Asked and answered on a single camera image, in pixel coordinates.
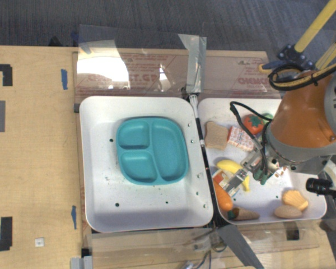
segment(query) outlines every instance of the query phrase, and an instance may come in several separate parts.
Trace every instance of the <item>yellow tube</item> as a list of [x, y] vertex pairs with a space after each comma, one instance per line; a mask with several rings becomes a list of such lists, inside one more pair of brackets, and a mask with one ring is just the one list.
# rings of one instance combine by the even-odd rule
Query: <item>yellow tube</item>
[[336, 57], [336, 43], [332, 44], [330, 48], [323, 54], [323, 56], [316, 62], [317, 69], [323, 69]]
[[335, 11], [336, 0], [330, 0], [316, 17], [314, 22], [312, 22], [310, 27], [305, 31], [300, 40], [295, 44], [294, 49], [296, 52], [302, 53], [305, 50], [307, 45], [313, 40]]

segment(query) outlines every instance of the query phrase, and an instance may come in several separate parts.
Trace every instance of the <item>bread slice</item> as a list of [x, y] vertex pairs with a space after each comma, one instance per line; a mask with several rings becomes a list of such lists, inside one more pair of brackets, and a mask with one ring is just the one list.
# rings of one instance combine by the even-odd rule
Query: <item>bread slice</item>
[[206, 137], [204, 139], [206, 147], [210, 149], [224, 150], [227, 145], [228, 129], [219, 126], [215, 122], [207, 122]]

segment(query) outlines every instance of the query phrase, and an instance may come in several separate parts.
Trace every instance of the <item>white square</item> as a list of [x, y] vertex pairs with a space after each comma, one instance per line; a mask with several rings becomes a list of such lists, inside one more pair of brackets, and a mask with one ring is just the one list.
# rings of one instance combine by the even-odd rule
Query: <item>white square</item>
[[45, 246], [45, 238], [35, 238], [35, 247], [43, 247]]

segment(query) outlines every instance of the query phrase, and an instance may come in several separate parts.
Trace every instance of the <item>carrot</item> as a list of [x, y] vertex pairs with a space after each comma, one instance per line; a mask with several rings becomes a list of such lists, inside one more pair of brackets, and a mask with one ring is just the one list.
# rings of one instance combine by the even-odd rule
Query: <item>carrot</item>
[[213, 179], [215, 194], [218, 200], [218, 205], [225, 211], [230, 211], [233, 208], [233, 201], [230, 195]]

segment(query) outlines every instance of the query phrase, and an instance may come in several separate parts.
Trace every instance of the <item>transparent tape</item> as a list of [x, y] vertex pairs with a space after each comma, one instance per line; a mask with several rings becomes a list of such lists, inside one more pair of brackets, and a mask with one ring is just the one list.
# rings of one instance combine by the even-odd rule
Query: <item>transparent tape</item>
[[93, 95], [172, 96], [203, 89], [206, 38], [81, 25], [75, 103]]

